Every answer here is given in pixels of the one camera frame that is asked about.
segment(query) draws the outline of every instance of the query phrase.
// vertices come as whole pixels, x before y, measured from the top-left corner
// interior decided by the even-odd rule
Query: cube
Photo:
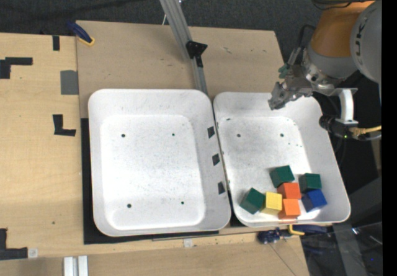
[[[323,208],[327,205],[327,200],[320,189],[311,190],[302,197],[303,206],[306,212]]]
[[[299,186],[301,193],[305,194],[307,191],[321,189],[321,178],[319,174],[303,174],[299,177]]]
[[[278,188],[284,182],[292,182],[295,180],[290,166],[277,167],[270,172],[270,178],[275,188]]]
[[[300,216],[298,199],[283,199],[283,209],[279,212],[279,219],[294,220]]]
[[[277,188],[277,193],[281,194],[284,199],[301,199],[299,184],[297,182],[284,182]]]
[[[271,215],[277,215],[283,208],[283,196],[275,192],[266,192],[265,201],[261,212]]]
[[[265,196],[262,193],[251,188],[240,203],[240,207],[250,214],[255,214],[262,208],[264,200]]]

